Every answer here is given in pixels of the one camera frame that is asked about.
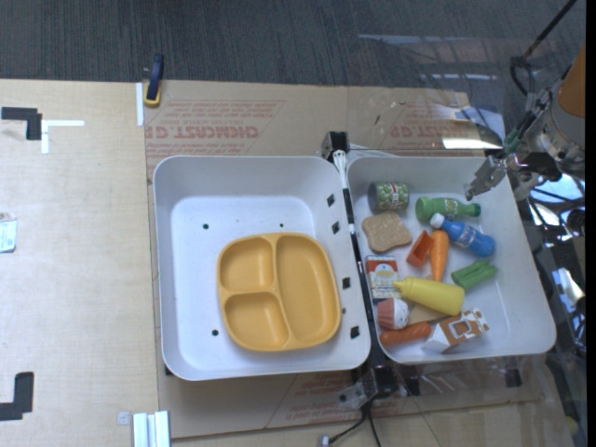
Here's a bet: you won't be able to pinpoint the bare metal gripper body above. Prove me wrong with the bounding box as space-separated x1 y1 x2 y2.
506 121 587 183

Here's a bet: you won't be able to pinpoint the green bottle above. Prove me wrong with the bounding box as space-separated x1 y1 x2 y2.
413 196 482 224

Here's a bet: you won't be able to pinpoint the blue bottle white cap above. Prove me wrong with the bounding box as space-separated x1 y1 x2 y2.
428 211 496 259

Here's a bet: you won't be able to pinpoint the orange carrot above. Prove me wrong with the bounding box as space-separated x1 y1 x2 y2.
428 228 451 283

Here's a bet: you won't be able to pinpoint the orange carton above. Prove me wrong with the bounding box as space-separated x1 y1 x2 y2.
405 229 436 268

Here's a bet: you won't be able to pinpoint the green beans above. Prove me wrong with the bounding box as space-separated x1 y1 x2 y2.
449 259 499 291

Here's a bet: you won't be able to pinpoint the green can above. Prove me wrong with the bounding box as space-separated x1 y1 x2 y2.
367 181 411 212

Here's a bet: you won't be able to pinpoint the tan bread slice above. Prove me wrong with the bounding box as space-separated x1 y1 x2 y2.
360 210 413 254

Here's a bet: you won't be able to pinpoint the yellow mustard bottle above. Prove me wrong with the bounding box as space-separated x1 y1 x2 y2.
392 276 467 317

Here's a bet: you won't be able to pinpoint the white plastic tray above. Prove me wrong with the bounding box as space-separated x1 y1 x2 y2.
152 155 373 383
345 155 558 367

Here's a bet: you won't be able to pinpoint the red and white packet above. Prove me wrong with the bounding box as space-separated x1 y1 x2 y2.
364 255 402 302

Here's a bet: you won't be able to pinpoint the tan cheese wedge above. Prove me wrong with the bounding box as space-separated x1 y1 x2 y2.
406 302 449 326

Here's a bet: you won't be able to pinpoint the brown and white milk carton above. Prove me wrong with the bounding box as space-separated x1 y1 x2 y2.
422 307 491 355

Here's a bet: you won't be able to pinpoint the pink and white cupcake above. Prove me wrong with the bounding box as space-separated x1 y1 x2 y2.
375 296 411 331

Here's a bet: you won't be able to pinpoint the orange sausage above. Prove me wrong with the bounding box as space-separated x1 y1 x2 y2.
378 320 433 347

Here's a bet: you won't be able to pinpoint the yellow divided plate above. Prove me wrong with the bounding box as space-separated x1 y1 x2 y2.
215 231 343 354

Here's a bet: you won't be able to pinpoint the brown cardboard board red print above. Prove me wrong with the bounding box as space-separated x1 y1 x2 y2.
142 79 545 440

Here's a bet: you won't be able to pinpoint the black block with thin wires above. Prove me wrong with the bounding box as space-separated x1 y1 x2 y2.
338 364 402 410
320 130 351 158

